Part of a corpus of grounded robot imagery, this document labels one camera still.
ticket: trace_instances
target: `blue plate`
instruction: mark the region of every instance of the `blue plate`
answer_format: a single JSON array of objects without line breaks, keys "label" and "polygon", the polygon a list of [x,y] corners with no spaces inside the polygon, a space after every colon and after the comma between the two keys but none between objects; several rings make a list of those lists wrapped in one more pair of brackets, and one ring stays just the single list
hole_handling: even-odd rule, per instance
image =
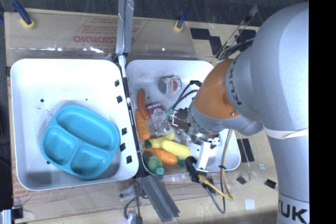
[{"label": "blue plate", "polygon": [[118,128],[79,105],[60,109],[41,141],[42,154],[56,167],[82,179],[95,179],[110,166],[120,143]]}]

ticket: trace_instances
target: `table surface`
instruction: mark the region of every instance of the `table surface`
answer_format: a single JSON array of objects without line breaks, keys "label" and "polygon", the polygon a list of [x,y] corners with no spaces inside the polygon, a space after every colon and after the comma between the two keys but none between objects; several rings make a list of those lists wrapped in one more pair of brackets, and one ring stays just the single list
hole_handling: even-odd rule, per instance
[{"label": "table surface", "polygon": [[[99,57],[109,57],[109,51],[113,51],[113,48],[111,50],[111,47],[103,41],[107,40],[107,37],[116,36],[116,16],[36,9],[27,11],[35,21],[34,29],[29,30],[22,26],[17,14],[5,14],[7,66],[11,66],[19,59],[34,58],[37,55],[38,58],[69,56],[95,58],[97,54],[94,51],[100,51]],[[74,22],[81,22],[81,27],[77,29],[75,35],[71,28]],[[99,28],[99,25],[106,23],[109,23],[109,27]],[[238,33],[237,26],[234,25],[194,22],[185,22],[183,30],[177,33],[173,29],[174,23],[170,20],[134,18],[132,54],[129,55],[128,61],[139,56],[171,58],[191,56],[215,64],[216,59],[213,57],[209,36],[220,39],[223,44],[233,33]],[[199,36],[192,36],[191,29]],[[256,27],[248,26],[245,29],[258,30]],[[87,48],[88,41],[92,41],[90,36],[92,38],[97,35],[100,37],[100,42],[91,42],[89,47],[93,50],[90,54],[83,54],[83,48]],[[10,135],[14,141],[9,77],[7,82]],[[236,133],[236,138],[249,141],[254,159],[242,162],[237,169],[226,172],[226,181],[234,200],[226,201],[225,214],[217,210],[201,185],[191,182],[187,175],[166,176],[163,178],[164,185],[180,210],[179,217],[168,223],[225,221],[245,224],[276,223],[278,192],[264,184],[267,179],[277,181],[274,159],[266,134],[260,132],[247,137]],[[30,191],[17,179],[14,147],[12,143],[14,204],[23,208],[23,218],[15,220],[16,223],[127,223],[123,215],[128,202],[127,190],[136,179],[57,190]],[[211,176],[215,185],[219,186],[219,174],[211,173]],[[238,178],[243,178],[246,182],[242,184]],[[216,195],[215,198],[221,207],[221,196]],[[144,223],[161,223],[147,199],[141,197],[139,203]],[[129,211],[137,212],[135,202],[130,205]]]}]

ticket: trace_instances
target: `black hole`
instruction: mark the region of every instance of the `black hole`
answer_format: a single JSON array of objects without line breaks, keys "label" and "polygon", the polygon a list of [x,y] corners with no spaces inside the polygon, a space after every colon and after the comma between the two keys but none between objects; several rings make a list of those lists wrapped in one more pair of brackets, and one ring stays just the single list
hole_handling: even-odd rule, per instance
[{"label": "black hole", "polygon": [[122,143],[122,144],[120,145],[120,151],[123,151],[125,148],[126,148],[125,143]]},{"label": "black hole", "polygon": [[132,162],[132,156],[127,156],[126,163],[131,163],[131,162]]}]

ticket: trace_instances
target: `divided blue plate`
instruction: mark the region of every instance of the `divided blue plate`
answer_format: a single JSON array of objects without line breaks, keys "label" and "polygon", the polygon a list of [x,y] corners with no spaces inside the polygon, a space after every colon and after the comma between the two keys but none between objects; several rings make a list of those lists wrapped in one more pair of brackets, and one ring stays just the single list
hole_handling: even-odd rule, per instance
[{"label": "divided blue plate", "polygon": [[119,147],[118,128],[79,105],[60,109],[41,141],[42,154],[56,167],[89,180],[101,176]]}]

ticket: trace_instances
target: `yellow corn cob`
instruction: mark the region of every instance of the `yellow corn cob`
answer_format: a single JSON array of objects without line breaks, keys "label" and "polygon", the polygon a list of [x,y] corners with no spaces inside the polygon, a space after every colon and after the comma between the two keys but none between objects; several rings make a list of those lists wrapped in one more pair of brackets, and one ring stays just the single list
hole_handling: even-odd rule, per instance
[{"label": "yellow corn cob", "polygon": [[160,136],[159,138],[152,138],[152,139],[149,139],[149,142],[151,142],[152,147],[160,148],[160,147],[161,147],[161,142],[162,142],[163,140],[173,140],[173,139],[174,139],[174,136],[175,136],[175,132],[172,131],[172,132],[170,132],[169,134]]},{"label": "yellow corn cob", "polygon": [[185,145],[182,145],[178,142],[175,142],[175,141],[171,141],[171,140],[163,140],[161,142],[161,147],[168,151],[168,152],[171,152],[173,154],[175,154],[176,156],[179,156],[179,157],[184,157],[184,158],[187,158],[190,156],[190,149],[185,146]]}]

